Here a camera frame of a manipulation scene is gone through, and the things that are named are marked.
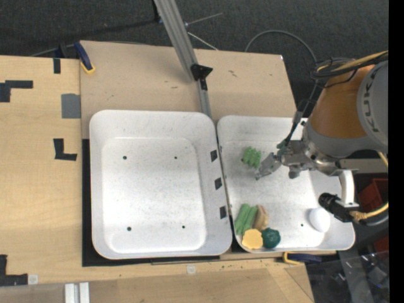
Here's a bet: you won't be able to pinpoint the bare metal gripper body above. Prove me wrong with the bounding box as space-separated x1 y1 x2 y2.
280 140 345 177

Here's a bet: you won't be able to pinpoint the white plastic tray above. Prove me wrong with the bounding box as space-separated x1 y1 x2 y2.
89 109 234 261
216 115 357 254

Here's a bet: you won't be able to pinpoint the tan bread slice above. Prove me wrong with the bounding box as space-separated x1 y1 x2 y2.
252 204 270 232

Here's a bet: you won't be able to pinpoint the white egg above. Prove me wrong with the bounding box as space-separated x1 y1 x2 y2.
308 207 331 234

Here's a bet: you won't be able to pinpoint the green bean pods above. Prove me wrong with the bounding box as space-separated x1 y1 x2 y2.
234 203 259 235

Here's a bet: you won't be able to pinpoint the dark green broccoli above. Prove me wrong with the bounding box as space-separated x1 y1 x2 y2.
261 227 282 250

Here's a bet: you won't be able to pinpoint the yellow flower-shaped biscuit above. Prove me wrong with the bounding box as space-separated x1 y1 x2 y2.
241 228 264 251

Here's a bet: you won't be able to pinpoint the black cylinder on white bracket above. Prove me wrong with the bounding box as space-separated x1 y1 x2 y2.
318 169 360 223

